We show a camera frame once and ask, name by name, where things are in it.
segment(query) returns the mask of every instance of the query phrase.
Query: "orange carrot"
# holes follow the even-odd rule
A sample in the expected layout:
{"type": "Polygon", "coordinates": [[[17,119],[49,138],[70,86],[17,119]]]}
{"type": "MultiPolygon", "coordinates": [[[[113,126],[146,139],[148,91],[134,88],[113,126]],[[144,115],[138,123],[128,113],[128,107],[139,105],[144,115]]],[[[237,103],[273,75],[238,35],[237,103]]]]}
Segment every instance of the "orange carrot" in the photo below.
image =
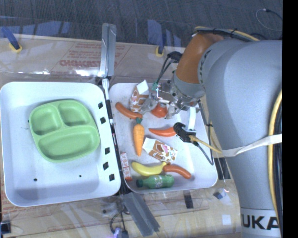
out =
{"type": "Polygon", "coordinates": [[[142,120],[142,118],[136,118],[137,124],[134,126],[133,130],[135,150],[138,156],[141,155],[145,135],[145,128],[140,124],[142,120]]]}
{"type": "Polygon", "coordinates": [[[148,129],[148,130],[151,133],[161,137],[173,137],[176,134],[173,127],[170,127],[168,129],[148,129]]]}

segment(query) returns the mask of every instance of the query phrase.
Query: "orange sausage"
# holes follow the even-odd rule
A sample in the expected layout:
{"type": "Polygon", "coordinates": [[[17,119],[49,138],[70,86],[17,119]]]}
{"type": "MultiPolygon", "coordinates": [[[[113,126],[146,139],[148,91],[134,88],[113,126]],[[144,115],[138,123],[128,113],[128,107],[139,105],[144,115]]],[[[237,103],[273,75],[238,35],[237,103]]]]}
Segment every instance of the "orange sausage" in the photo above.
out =
{"type": "Polygon", "coordinates": [[[168,129],[148,129],[148,130],[153,134],[161,137],[173,137],[176,134],[173,127],[170,127],[168,129]]]}
{"type": "Polygon", "coordinates": [[[163,167],[163,171],[178,173],[178,174],[182,175],[186,179],[190,179],[191,176],[192,176],[191,173],[189,171],[187,171],[186,169],[184,169],[184,168],[182,168],[180,166],[177,166],[177,165],[172,165],[172,164],[165,165],[163,167]]]}
{"type": "Polygon", "coordinates": [[[121,104],[120,102],[117,102],[115,107],[117,108],[117,110],[122,113],[123,115],[131,118],[131,119],[136,119],[137,117],[139,118],[143,118],[143,115],[140,113],[136,113],[136,112],[132,112],[131,110],[125,108],[125,106],[123,104],[121,104]]]}

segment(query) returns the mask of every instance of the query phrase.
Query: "gray carpet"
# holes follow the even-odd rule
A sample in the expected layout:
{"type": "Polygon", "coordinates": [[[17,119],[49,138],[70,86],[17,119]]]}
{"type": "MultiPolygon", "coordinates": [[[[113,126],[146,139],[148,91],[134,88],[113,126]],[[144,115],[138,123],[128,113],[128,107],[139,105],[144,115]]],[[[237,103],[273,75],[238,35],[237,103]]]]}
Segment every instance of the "gray carpet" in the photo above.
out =
{"type": "Polygon", "coordinates": [[[96,40],[101,34],[96,26],[111,23],[117,26],[118,42],[160,44],[168,30],[176,36],[168,44],[183,47],[195,26],[280,39],[281,17],[283,0],[0,0],[0,27],[13,27],[15,33],[96,40]],[[71,29],[38,27],[43,22],[71,23],[71,29]]]}

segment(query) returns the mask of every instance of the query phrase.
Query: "green plate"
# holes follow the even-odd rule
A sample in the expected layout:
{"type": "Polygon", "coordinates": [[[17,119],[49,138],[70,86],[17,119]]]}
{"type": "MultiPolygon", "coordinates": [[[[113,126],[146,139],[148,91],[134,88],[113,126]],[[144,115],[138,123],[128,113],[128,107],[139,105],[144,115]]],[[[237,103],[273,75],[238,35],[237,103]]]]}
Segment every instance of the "green plate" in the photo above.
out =
{"type": "Polygon", "coordinates": [[[35,145],[48,161],[74,160],[95,151],[100,144],[91,113],[76,100],[40,105],[32,110],[29,123],[35,145]]]}

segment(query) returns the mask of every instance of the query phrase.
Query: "small carton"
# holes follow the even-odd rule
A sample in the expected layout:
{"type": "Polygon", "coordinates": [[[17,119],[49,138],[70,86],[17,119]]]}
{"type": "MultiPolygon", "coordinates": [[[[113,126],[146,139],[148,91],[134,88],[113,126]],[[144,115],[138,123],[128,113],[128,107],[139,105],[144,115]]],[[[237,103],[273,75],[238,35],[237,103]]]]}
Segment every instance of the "small carton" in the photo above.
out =
{"type": "Polygon", "coordinates": [[[151,156],[167,163],[175,161],[178,150],[156,139],[145,138],[143,149],[151,156]]]}
{"type": "Polygon", "coordinates": [[[130,167],[128,164],[128,159],[127,159],[127,153],[126,152],[122,152],[120,153],[120,160],[121,160],[121,167],[123,169],[123,173],[124,173],[124,178],[126,181],[132,181],[132,177],[130,174],[130,167]]]}
{"type": "Polygon", "coordinates": [[[134,91],[129,100],[130,110],[133,112],[140,112],[140,109],[148,96],[148,85],[147,82],[144,80],[140,84],[136,85],[134,88],[134,91]]]}

